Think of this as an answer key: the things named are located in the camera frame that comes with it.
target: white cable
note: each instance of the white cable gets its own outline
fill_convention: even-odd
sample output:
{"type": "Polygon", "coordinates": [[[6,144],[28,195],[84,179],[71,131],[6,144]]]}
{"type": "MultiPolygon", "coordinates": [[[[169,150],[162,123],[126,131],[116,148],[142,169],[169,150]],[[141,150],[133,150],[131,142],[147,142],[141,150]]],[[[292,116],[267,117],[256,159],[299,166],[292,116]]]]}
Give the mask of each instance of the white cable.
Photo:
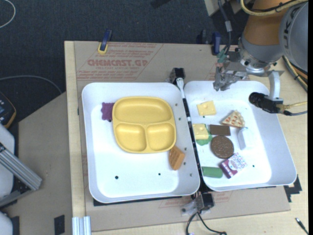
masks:
{"type": "Polygon", "coordinates": [[[3,25],[0,25],[0,29],[3,28],[3,27],[5,27],[5,26],[8,25],[9,23],[11,23],[12,20],[15,18],[15,14],[16,14],[16,9],[15,9],[14,4],[13,4],[11,1],[9,1],[9,0],[3,0],[3,1],[6,1],[6,2],[8,2],[10,5],[12,5],[13,10],[14,10],[14,13],[13,13],[13,16],[11,17],[11,19],[10,19],[8,22],[6,22],[6,23],[3,24],[3,25]]]}

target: wooden table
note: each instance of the wooden table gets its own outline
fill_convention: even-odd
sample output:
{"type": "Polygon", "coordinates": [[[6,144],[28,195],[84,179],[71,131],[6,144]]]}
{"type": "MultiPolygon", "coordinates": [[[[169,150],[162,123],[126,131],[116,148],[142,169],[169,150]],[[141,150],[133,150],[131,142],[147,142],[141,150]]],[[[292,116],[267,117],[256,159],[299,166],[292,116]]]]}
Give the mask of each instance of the wooden table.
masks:
{"type": "MultiPolygon", "coordinates": [[[[75,44],[72,41],[65,42],[65,61],[66,61],[66,80],[67,80],[67,111],[68,111],[68,131],[69,131],[69,152],[70,152],[70,173],[71,173],[71,192],[72,192],[72,215],[73,217],[86,216],[82,156],[81,156],[81,138],[80,123],[77,115],[78,92],[76,81],[75,64],[75,44]]],[[[209,45],[171,45],[164,44],[173,60],[164,61],[168,70],[173,67],[183,67],[184,64],[192,60],[193,69],[203,69],[205,62],[211,62],[214,57],[210,54],[209,45]]],[[[307,93],[293,79],[292,75],[286,70],[282,60],[279,60],[275,70],[284,70],[281,75],[281,93],[280,97],[284,99],[285,104],[293,104],[307,100],[307,93]]],[[[264,83],[269,88],[268,78],[251,77],[264,83]]],[[[303,111],[306,106],[295,108],[295,112],[303,111]]],[[[290,148],[298,177],[301,183],[302,191],[300,194],[292,195],[290,203],[291,210],[278,213],[266,213],[249,216],[238,216],[230,218],[219,218],[208,220],[210,228],[217,231],[227,231],[228,234],[305,234],[296,223],[298,217],[309,229],[309,207],[308,207],[308,117],[307,114],[294,117],[279,115],[279,121],[290,148]]],[[[128,228],[122,230],[111,230],[94,232],[95,235],[160,235],[173,234],[182,235],[185,231],[185,222],[173,223],[167,225],[144,226],[139,228],[128,228]]],[[[193,221],[189,228],[190,232],[195,234],[210,234],[200,221],[193,221]]]]}

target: black floor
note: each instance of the black floor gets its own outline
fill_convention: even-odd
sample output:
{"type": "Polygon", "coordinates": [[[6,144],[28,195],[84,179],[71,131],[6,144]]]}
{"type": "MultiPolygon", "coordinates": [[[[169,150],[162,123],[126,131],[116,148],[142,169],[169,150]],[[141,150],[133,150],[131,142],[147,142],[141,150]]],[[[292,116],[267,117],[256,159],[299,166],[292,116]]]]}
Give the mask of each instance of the black floor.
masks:
{"type": "MultiPolygon", "coordinates": [[[[106,28],[112,41],[195,44],[205,29],[228,42],[220,12],[208,16],[204,0],[0,0],[0,92],[17,110],[15,122],[66,90],[64,41],[101,41],[106,28]],[[26,76],[39,76],[49,81],[26,76]]],[[[247,14],[233,15],[232,44],[247,14]]]]}

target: white tray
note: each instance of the white tray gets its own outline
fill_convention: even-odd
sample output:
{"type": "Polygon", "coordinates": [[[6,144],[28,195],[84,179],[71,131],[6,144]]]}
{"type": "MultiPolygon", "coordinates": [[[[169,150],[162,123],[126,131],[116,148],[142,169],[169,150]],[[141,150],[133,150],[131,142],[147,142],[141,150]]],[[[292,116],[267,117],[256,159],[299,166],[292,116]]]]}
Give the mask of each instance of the white tray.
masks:
{"type": "MultiPolygon", "coordinates": [[[[192,123],[221,124],[233,110],[238,110],[245,119],[246,127],[253,134],[254,146],[241,150],[237,133],[239,129],[231,127],[229,137],[235,152],[239,152],[248,166],[228,179],[203,177],[206,185],[215,191],[243,188],[271,187],[289,185],[296,179],[295,166],[276,114],[267,113],[249,103],[249,95],[259,92],[268,95],[268,89],[255,81],[240,81],[232,84],[226,91],[215,91],[212,81],[192,81],[184,87],[192,123]],[[197,104],[213,101],[217,113],[205,118],[199,116],[197,104]]],[[[218,165],[223,161],[216,157],[209,145],[197,144],[201,166],[218,165]]]]}
{"type": "Polygon", "coordinates": [[[192,195],[200,177],[179,89],[170,83],[90,83],[82,91],[89,189],[102,203],[192,195]],[[115,141],[112,122],[102,120],[102,103],[126,96],[156,96],[172,107],[176,146],[185,153],[179,170],[171,169],[168,151],[135,154],[115,141]]]}

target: table surface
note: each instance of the table surface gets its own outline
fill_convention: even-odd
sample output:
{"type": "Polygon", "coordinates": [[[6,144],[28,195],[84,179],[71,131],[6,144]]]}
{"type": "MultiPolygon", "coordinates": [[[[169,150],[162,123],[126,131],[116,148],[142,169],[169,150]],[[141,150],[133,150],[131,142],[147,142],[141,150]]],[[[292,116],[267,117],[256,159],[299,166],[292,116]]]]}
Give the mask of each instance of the table surface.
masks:
{"type": "MultiPolygon", "coordinates": [[[[198,49],[197,45],[178,45],[179,48],[198,49]]],[[[210,45],[201,47],[210,55],[210,45]]],[[[76,67],[75,50],[73,41],[65,41],[65,62],[67,80],[67,113],[69,128],[69,152],[70,152],[70,172],[71,172],[71,191],[72,191],[72,215],[73,217],[86,216],[82,157],[80,147],[80,129],[78,109],[78,94],[76,86],[76,67]]],[[[283,70],[280,77],[281,90],[280,97],[285,104],[307,101],[307,93],[287,71],[282,60],[278,61],[275,70],[283,70]]],[[[252,76],[251,80],[259,81],[269,88],[268,78],[252,76]]],[[[306,110],[307,106],[297,107],[293,112],[306,110]]],[[[304,226],[309,229],[309,206],[308,206],[308,116],[307,114],[288,117],[278,116],[287,144],[291,151],[292,158],[297,170],[298,178],[301,183],[302,191],[300,194],[291,196],[290,211],[278,213],[266,213],[249,216],[238,216],[207,220],[207,225],[216,231],[226,231],[227,234],[305,234],[295,221],[298,217],[304,226]]],[[[95,235],[159,235],[159,234],[185,234],[186,223],[174,223],[157,226],[145,226],[139,228],[128,228],[121,230],[110,230],[93,232],[95,235]]],[[[190,224],[189,232],[195,234],[210,234],[200,221],[193,221],[190,224]]]]}

